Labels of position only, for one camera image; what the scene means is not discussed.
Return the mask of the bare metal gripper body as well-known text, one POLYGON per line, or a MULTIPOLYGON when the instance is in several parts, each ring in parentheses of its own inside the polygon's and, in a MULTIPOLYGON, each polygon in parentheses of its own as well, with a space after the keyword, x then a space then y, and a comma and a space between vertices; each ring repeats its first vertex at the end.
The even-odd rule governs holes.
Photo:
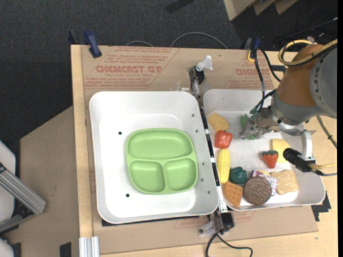
POLYGON ((262 108, 256 118, 256 128, 266 132, 285 132, 287 134, 299 134, 304 130, 301 123, 287 118, 278 108, 262 108))

